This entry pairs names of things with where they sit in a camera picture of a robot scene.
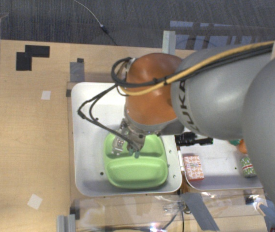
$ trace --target green object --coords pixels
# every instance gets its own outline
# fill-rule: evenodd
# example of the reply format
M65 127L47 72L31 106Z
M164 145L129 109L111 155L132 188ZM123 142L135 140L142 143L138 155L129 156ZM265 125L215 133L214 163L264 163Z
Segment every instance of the green object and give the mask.
M241 159L243 174L245 178L251 178L256 176L256 171L251 163L249 157L243 157Z
M125 189L147 189L163 184L168 176L166 152L160 137L148 135L139 158L129 154L127 142L119 156L112 154L115 136L104 141L104 167L111 184Z
M241 142L241 139L237 139L237 140L230 140L229 143L231 143L234 146L238 146Z

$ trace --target red and white box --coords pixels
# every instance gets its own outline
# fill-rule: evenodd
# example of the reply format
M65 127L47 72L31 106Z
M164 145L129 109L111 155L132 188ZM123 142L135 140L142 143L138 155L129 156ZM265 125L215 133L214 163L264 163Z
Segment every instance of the red and white box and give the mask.
M188 181L204 179L199 156L183 155L183 161Z

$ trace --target gray tape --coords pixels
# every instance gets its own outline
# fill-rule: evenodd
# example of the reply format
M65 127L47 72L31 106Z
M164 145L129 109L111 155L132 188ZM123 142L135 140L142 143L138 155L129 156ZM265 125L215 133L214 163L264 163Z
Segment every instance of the gray tape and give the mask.
M85 71L83 62L71 62L70 63L70 81L74 83L80 83L85 81Z
M202 230L219 231L211 213L203 203L200 193L184 193L182 198Z

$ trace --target thin white wire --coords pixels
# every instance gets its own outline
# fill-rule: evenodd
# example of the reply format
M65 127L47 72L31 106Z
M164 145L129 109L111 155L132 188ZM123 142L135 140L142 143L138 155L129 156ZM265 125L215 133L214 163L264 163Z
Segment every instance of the thin white wire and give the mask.
M72 0L72 1L78 3L80 6L84 7L86 10L88 10L88 11L93 15L94 19L100 24L100 27L103 27L103 24L102 24L102 23L99 21L99 19L94 15L94 13L93 13L90 9L87 8L87 6L85 6L84 4L80 3L80 2L77 1L77 0Z

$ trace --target yellow cable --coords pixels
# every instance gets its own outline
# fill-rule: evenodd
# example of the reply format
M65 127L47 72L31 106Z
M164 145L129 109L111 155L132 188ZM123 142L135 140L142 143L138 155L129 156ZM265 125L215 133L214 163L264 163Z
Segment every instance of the yellow cable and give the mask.
M170 84L172 82L175 82L175 81L181 79L182 77L187 76L187 75L191 74L192 72L195 72L196 70L201 69L202 67L204 67L204 66L206 66L206 65L208 65L208 64L210 64L214 61L220 60L221 58L225 58L225 57L231 56L233 54L241 53L241 52L251 50L251 49L255 49L255 48L258 48L258 47L261 47L261 46L271 45L273 43L274 43L274 41L255 43L255 44L240 46L240 47L230 49L230 50L225 51L225 52L221 52L219 54L216 54L212 57L209 57L209 58L203 60L202 62L200 62L198 64L193 65L192 67L190 67L186 70L183 70L182 72L176 74L175 76L172 76L172 77L168 78L166 80L166 83ZM147 94L149 92L152 92L152 91L154 91L158 88L163 87L164 85L165 85L165 82L162 81L162 82L160 82L160 83L158 83L154 86L151 86L150 88L147 88L147 89L144 89L144 90L141 90L141 91L129 91L129 90L125 89L124 87L121 87L121 90L127 95L137 96L137 95L144 95L144 94Z

